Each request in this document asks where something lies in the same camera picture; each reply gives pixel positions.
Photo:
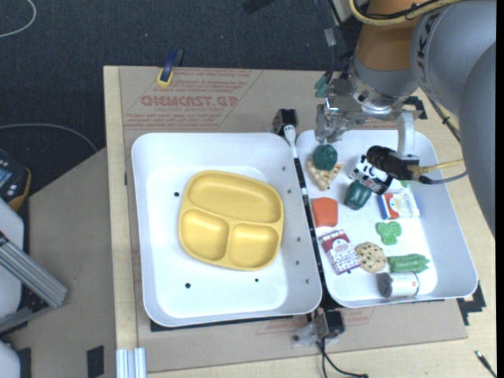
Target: yellow divided plate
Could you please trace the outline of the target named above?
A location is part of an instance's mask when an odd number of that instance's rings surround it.
[[[238,270],[259,270],[278,254],[284,204],[260,180],[222,171],[194,175],[183,193],[179,239],[194,258]]]

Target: cardboard sheet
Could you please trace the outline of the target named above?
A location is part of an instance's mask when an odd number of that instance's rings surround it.
[[[313,89],[320,72],[175,69],[172,84],[164,90],[156,84],[157,75],[155,67],[120,67],[137,326],[139,345],[148,354],[148,371],[316,354],[316,347],[300,348],[291,341],[292,332],[306,324],[306,316],[153,332],[143,308],[135,192],[130,181],[132,144],[148,132],[264,132],[280,108],[296,109],[298,133],[314,128],[317,105],[323,102],[314,97]],[[395,123],[370,121],[364,127],[395,128]],[[342,313],[346,331],[331,343],[330,352],[467,337],[453,299],[342,309]]]

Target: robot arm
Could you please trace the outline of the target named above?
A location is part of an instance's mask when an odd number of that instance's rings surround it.
[[[364,25],[348,72],[317,110],[318,141],[369,117],[399,120],[404,135],[403,105],[420,87],[458,116],[467,173],[495,236],[496,0],[371,0],[367,14],[350,5]]]

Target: green pepper toy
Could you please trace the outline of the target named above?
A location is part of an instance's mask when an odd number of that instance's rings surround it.
[[[352,182],[346,189],[344,204],[354,210],[359,210],[371,197],[371,188],[358,181]]]

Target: cracker toy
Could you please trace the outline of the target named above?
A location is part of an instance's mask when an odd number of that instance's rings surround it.
[[[313,152],[311,160],[306,162],[308,173],[317,186],[325,191],[338,176],[343,164],[338,164],[338,153],[331,144],[321,144]]]

